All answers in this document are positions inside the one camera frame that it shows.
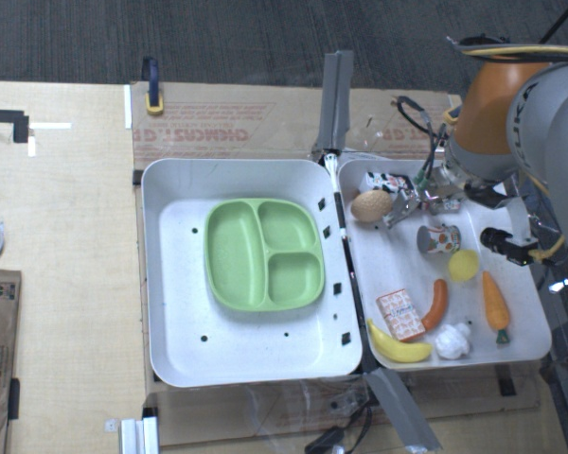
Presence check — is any brown cardboard board, red print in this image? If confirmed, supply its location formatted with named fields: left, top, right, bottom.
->
left=130, top=80, right=556, bottom=446

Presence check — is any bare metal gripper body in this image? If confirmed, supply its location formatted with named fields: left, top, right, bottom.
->
left=418, top=163, right=468, bottom=203

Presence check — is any orange and white carton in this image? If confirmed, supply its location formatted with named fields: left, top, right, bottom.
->
left=375, top=288, right=428, bottom=343

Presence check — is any black cylinder on white bracket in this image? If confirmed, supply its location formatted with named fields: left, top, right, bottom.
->
left=479, top=195, right=541, bottom=268

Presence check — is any white garlic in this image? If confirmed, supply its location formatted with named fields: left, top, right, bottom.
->
left=434, top=322, right=472, bottom=361

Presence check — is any orange sausage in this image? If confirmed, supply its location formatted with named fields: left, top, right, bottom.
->
left=420, top=278, right=450, bottom=333

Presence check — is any small can with orange print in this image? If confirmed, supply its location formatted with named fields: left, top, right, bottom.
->
left=416, top=223, right=463, bottom=255

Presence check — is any orange carrot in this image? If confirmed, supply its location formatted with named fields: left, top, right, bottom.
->
left=481, top=271, right=512, bottom=346

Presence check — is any white carton with black spots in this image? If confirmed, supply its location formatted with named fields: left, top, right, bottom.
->
left=364, top=171, right=415, bottom=197

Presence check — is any white plastic tray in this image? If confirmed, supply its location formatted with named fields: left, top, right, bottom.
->
left=140, top=158, right=364, bottom=389
left=336, top=158, right=554, bottom=373

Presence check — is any green divided plate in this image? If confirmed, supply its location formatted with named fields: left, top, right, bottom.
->
left=204, top=198, right=327, bottom=313

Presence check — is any yellow banana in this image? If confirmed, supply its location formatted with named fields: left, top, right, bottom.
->
left=365, top=318, right=435, bottom=364

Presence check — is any yellow lemon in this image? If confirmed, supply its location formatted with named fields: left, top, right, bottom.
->
left=448, top=249, right=481, bottom=284

